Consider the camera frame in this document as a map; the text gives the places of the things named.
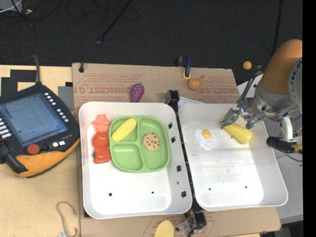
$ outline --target red button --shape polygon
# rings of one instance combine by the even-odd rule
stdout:
[[[27,151],[29,155],[34,156],[40,152],[40,147],[37,144],[31,144],[28,146]]]

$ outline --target yellow corn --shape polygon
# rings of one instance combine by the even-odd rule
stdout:
[[[116,142],[123,140],[135,129],[136,125],[137,120],[134,118],[129,118],[112,134],[112,139]]]

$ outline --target toy fried egg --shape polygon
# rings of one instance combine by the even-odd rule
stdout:
[[[206,150],[211,150],[218,146],[218,138],[206,125],[197,127],[194,131],[194,136],[197,138],[198,143]]]

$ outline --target black pole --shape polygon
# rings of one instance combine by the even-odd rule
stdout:
[[[282,7],[283,7],[283,1],[284,0],[280,0],[279,5],[278,5],[278,15],[277,15],[277,22],[276,22],[276,33],[275,33],[275,41],[273,43],[273,48],[272,48],[272,53],[271,56],[274,55],[275,51],[276,51],[276,45],[277,45],[277,38],[278,38],[278,31],[280,28],[280,21],[281,21],[281,15],[282,15]]]
[[[126,11],[127,7],[131,4],[133,0],[128,0],[128,2],[126,3],[126,5],[124,5],[124,7],[122,8],[122,10],[119,12],[119,14],[116,16],[116,18],[114,19],[114,21],[111,23],[111,25],[107,28],[107,30],[104,32],[104,34],[101,36],[100,41],[98,41],[98,43],[100,43],[101,41],[104,40],[105,36],[109,33],[109,31],[112,29],[112,27],[115,25],[115,23],[119,20],[119,18],[123,15],[123,13]]]

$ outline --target black mat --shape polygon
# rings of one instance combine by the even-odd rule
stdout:
[[[280,0],[23,0],[22,14],[0,13],[0,64],[88,63],[232,69],[245,82],[245,60],[265,67],[273,50]],[[276,47],[302,39],[303,0],[283,0]]]

